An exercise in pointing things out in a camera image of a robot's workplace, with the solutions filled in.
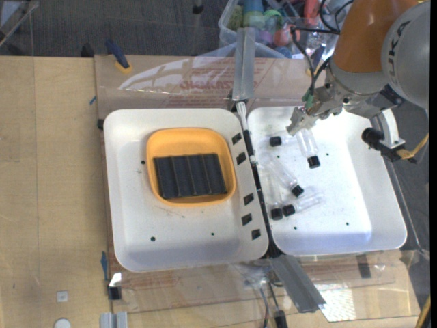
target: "plastic bin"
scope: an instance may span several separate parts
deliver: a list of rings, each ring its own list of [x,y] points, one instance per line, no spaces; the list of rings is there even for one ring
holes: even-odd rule
[[[328,6],[332,9],[339,8],[347,1],[348,0],[328,0]],[[225,9],[223,10],[223,13],[218,21],[218,27],[220,29],[220,47],[227,46],[236,42],[236,32],[230,29],[228,25],[231,20],[234,8],[240,4],[241,0],[229,0]],[[293,22],[293,18],[288,18],[288,21]],[[333,50],[336,41],[336,36],[332,36],[330,38],[329,42],[326,45],[324,55],[328,55]],[[263,54],[263,57],[284,58],[283,54],[262,43],[257,42],[257,49],[259,49],[259,51]],[[297,52],[296,54],[294,54],[293,58],[303,58],[303,55]]]

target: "transparent plastic object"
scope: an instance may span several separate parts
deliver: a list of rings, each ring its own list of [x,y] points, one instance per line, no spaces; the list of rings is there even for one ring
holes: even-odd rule
[[[308,192],[298,198],[297,200],[292,201],[291,204],[287,205],[287,211],[284,209],[284,215],[290,216],[294,213],[301,213],[306,209],[310,209],[313,206],[318,204],[323,204],[326,201],[325,195],[320,191],[315,191],[312,194],[308,194]]]
[[[272,176],[265,172],[263,169],[259,170],[262,180],[265,182],[263,184],[263,194],[267,203],[268,212],[274,220],[282,219],[282,206],[283,201],[281,197],[281,191],[277,181],[272,178]]]
[[[253,97],[253,73],[255,70],[255,29],[239,28],[235,52],[235,75],[232,100]]]
[[[268,144],[271,147],[291,146],[298,144],[302,155],[307,158],[310,169],[320,166],[318,158],[318,147],[314,139],[313,132],[308,129],[301,129],[295,136],[291,135],[273,135],[268,139]]]
[[[274,177],[277,177],[281,184],[289,189],[296,197],[304,192],[304,189],[299,185],[297,177],[293,172],[279,159],[273,156],[264,156],[263,161],[266,162],[266,168],[270,170]]]
[[[311,169],[319,167],[320,161],[317,156],[319,150],[315,143],[313,132],[304,128],[296,133],[296,138],[302,155],[308,160],[309,167]]]

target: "wooden surface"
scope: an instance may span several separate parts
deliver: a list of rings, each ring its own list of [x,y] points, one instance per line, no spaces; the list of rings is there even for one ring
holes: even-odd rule
[[[98,327],[111,305],[100,264],[107,229],[93,60],[2,57],[0,89],[0,328],[52,327],[61,317]],[[58,303],[63,290],[68,300]],[[260,314],[256,299],[129,314],[129,324],[258,328]],[[408,328],[417,320],[329,324],[321,312],[287,319],[315,328]]]

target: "black cable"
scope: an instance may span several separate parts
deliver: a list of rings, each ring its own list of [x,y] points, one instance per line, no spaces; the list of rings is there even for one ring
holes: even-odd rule
[[[338,30],[340,30],[340,26],[339,26],[339,21],[337,20],[337,17],[338,17],[338,15],[339,15],[339,13],[341,12],[341,11],[343,11],[343,9],[346,7],[346,6],[348,6],[348,5],[350,5],[351,3],[353,3],[355,0],[349,0],[347,3],[345,3],[343,6],[341,6],[336,12],[335,12],[335,14],[334,14],[334,17],[335,17],[335,24],[337,25],[337,29]]]
[[[276,300],[276,295],[274,295],[274,290],[272,284],[268,282],[268,287],[272,293],[274,305],[276,306],[276,316],[274,317],[274,321],[276,322],[277,328],[288,328],[287,318],[285,317],[285,312],[279,309],[278,301]]]
[[[284,285],[281,282],[271,282],[275,287],[282,288]]]
[[[326,34],[336,34],[339,35],[339,31],[326,30],[326,29],[316,29],[316,28],[305,28],[305,27],[293,27],[294,30],[310,31],[311,33],[326,33]]]
[[[290,29],[291,33],[292,33],[292,38],[293,38],[293,43],[296,45],[296,47],[298,48],[298,50],[305,56],[305,58],[308,61],[309,64],[309,72],[311,74],[311,85],[309,87],[309,91],[310,94],[314,93],[314,87],[315,87],[315,79],[314,79],[314,67],[313,67],[313,62],[311,62],[311,59],[308,56],[308,53],[303,49],[302,45],[299,44],[298,40],[297,40],[297,36],[296,36],[296,29],[294,27],[292,27]]]
[[[330,61],[330,57],[328,57],[327,59],[324,60],[324,62],[322,63],[322,65],[319,67],[319,69],[317,69],[316,74],[314,75],[314,81],[316,82],[317,79],[319,78],[320,74],[322,73],[322,71],[326,68],[326,66],[328,65]]]
[[[268,315],[268,302],[267,302],[267,298],[266,295],[264,294],[264,291],[262,290],[262,288],[259,288],[259,292],[261,293],[262,299],[264,300],[264,305],[266,306],[266,313],[264,314],[264,323],[262,328],[267,328],[267,324],[268,324],[268,319],[269,319],[269,315]]]
[[[337,29],[335,29],[334,27],[332,27],[329,23],[327,23],[326,22],[326,20],[325,20],[325,18],[324,18],[324,15],[323,15],[323,13],[322,13],[322,10],[323,10],[323,7],[324,7],[324,5],[325,5],[325,3],[326,3],[326,1],[327,0],[322,0],[321,2],[320,2],[320,7],[319,7],[319,16],[320,16],[320,20],[322,21],[322,23],[329,29],[329,30],[331,30],[331,31],[339,31],[339,29],[337,28]]]

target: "glass panel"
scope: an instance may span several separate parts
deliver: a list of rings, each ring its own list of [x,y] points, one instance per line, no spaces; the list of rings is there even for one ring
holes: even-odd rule
[[[33,56],[32,13],[38,3],[0,2],[0,55]]]
[[[409,278],[414,252],[382,251],[327,257],[302,266],[322,294],[329,322],[417,316]]]
[[[276,312],[272,289],[286,315],[298,312],[266,260],[155,273],[122,271],[122,300],[113,302],[113,311],[127,311],[132,327],[222,327],[262,320]]]

